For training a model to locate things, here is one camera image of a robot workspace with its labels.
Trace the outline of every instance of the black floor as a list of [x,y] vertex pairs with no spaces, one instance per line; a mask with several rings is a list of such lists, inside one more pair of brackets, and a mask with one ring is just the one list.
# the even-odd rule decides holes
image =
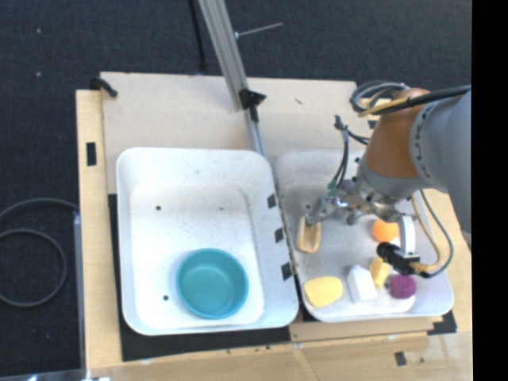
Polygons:
[[[430,90],[471,83],[472,0],[226,0],[248,76],[389,79]],[[208,73],[220,75],[204,30]],[[0,209],[45,196],[78,202],[75,90],[100,71],[194,74],[187,0],[0,0]],[[0,231],[42,229],[69,263],[62,291],[29,310],[0,302],[0,376],[79,366],[71,211],[29,208]],[[0,243],[0,293],[29,300],[61,262],[37,238]]]

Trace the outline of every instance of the black bracket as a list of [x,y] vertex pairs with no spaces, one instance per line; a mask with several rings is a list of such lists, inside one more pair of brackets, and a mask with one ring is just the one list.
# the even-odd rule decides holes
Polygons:
[[90,81],[90,89],[101,90],[101,88],[108,92],[112,98],[116,98],[118,96],[118,92],[112,88],[107,81],[102,78],[92,78]]
[[257,113],[257,106],[266,98],[266,95],[253,92],[249,89],[240,90],[239,95],[242,107],[251,114],[251,120],[258,122],[260,117]]

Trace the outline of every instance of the purple ball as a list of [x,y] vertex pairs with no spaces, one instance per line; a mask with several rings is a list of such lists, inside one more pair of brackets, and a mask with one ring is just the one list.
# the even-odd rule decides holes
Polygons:
[[416,282],[411,275],[397,274],[390,280],[390,294],[397,299],[408,299],[416,293]]

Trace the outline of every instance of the yellow object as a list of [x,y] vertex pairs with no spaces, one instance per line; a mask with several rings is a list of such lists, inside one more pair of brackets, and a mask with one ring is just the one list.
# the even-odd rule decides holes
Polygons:
[[386,223],[385,221],[378,219],[372,226],[372,235],[379,242],[392,241],[398,235],[398,224]]
[[342,281],[335,276],[320,276],[305,282],[303,290],[309,302],[321,308],[342,296]]
[[381,257],[376,257],[372,260],[369,269],[371,271],[375,287],[382,287],[388,278],[390,266],[387,263],[384,263]]
[[303,252],[316,252],[321,243],[321,223],[307,225],[305,218],[298,219],[295,246]]

